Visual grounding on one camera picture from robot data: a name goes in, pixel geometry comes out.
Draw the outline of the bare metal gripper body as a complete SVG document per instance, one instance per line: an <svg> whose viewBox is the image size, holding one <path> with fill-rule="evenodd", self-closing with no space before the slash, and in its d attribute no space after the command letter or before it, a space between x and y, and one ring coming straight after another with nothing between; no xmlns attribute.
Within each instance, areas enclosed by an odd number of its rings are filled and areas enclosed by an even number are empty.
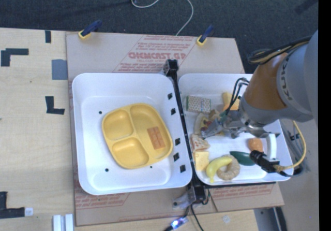
<svg viewBox="0 0 331 231"><path fill-rule="evenodd" d="M250 119L244 111L230 110L227 114L223 128L230 132L233 128L244 128L245 133L250 133L257 138L265 138L266 131L264 130L264 124L260 124Z"/></svg>

